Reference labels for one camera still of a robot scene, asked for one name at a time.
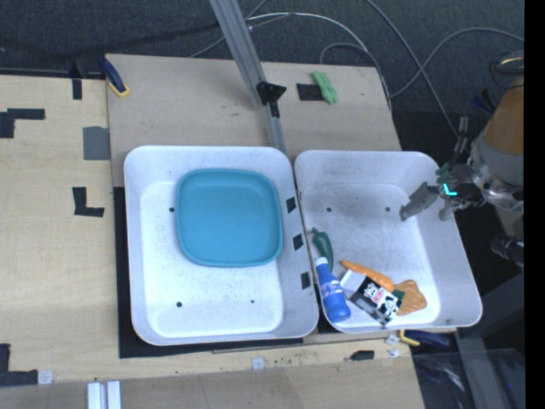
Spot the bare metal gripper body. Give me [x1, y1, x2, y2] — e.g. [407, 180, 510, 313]
[438, 162, 525, 210]

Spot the white plastic tray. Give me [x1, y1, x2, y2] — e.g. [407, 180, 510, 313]
[123, 144, 321, 347]
[293, 149, 484, 336]

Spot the orange carrot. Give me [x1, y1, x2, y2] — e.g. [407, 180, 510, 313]
[340, 259, 395, 293]

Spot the orange toy bread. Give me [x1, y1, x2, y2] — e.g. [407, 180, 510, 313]
[392, 279, 428, 317]

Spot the dark green toy pepper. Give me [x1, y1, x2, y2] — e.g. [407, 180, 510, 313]
[307, 227, 336, 268]

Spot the cow print carton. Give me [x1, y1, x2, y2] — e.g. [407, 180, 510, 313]
[339, 268, 402, 327]

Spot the blue bottle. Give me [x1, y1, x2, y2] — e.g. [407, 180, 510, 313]
[313, 256, 353, 325]

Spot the green ridged block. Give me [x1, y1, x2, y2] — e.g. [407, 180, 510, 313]
[311, 70, 339, 106]

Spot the blue plate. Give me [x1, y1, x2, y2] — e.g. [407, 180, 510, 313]
[175, 167, 284, 268]

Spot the pale wood board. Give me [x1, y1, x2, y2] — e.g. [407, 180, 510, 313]
[104, 52, 417, 383]

